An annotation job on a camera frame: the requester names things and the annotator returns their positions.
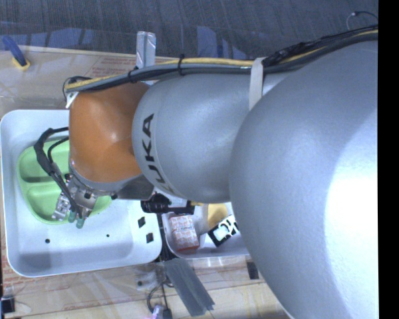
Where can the white plastic tray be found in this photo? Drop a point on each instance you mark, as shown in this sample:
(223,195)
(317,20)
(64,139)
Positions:
(219,253)
(86,254)

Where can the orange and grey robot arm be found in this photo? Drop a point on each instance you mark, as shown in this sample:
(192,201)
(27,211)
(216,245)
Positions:
(193,138)

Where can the thin black and white rod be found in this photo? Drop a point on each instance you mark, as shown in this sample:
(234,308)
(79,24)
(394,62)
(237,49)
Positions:
(161,238)

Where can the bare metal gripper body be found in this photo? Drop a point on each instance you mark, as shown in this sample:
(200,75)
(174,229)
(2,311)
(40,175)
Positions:
(86,198)

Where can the green divided plate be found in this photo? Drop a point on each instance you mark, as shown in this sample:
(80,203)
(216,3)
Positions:
(36,194)

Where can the black cylinder on white bracket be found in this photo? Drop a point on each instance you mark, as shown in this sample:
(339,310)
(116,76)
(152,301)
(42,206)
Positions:
(156,205)

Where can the black and white packet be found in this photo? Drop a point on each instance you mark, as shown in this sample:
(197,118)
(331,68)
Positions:
(222,233)

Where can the orange and white carton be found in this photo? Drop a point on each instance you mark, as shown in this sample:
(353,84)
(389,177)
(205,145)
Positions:
(184,233)

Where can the yellow toy bread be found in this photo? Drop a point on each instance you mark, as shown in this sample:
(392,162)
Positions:
(216,214)

